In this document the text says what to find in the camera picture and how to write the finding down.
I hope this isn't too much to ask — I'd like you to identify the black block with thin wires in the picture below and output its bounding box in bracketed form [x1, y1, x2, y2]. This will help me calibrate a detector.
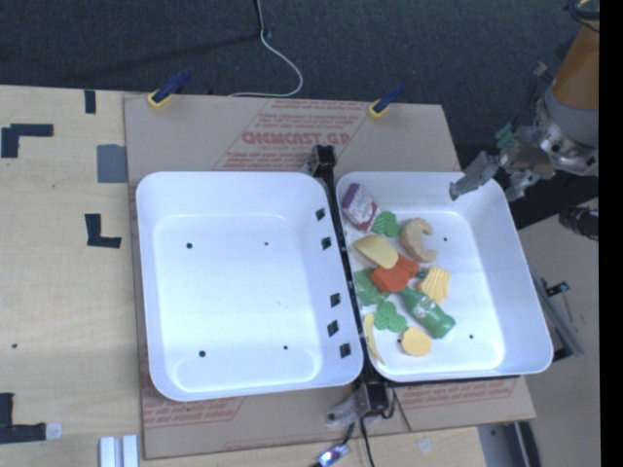
[358, 379, 396, 416]
[310, 144, 339, 178]

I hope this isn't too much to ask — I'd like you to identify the brown cardboard board red print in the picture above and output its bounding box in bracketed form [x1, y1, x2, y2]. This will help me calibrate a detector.
[122, 93, 537, 461]

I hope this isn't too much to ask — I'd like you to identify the black cylinder on white bracket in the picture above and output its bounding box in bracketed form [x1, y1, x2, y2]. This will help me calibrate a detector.
[558, 203, 601, 241]

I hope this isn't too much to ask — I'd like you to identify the thin black rod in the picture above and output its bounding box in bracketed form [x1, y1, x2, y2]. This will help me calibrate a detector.
[322, 171, 377, 389]

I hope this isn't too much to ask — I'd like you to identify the tan toy croissant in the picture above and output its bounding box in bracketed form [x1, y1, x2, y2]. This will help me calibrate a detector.
[399, 217, 438, 264]

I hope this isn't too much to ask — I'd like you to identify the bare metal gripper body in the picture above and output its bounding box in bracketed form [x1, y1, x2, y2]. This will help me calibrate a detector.
[497, 114, 600, 180]

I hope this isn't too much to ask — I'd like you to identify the white plastic tray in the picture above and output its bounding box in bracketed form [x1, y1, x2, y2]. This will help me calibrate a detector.
[134, 169, 366, 403]
[335, 169, 555, 384]

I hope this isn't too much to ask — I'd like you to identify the pink and white carton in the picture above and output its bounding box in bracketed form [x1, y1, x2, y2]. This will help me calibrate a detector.
[341, 182, 382, 234]

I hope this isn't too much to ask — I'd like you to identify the yellow round toy biscuit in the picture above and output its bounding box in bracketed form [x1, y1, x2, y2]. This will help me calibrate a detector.
[399, 325, 433, 358]

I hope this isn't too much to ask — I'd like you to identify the green toy bottle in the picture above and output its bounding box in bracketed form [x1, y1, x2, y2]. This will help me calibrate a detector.
[399, 285, 458, 341]

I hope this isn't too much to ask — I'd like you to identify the yellow banana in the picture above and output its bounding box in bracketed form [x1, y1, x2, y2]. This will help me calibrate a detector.
[362, 311, 386, 366]

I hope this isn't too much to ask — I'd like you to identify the green toy lettuce leaf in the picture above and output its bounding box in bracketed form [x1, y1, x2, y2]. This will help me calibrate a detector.
[371, 209, 403, 239]
[373, 300, 409, 334]

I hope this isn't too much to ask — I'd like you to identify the orange toy carrot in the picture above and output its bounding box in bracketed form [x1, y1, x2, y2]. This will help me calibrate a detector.
[368, 252, 421, 294]

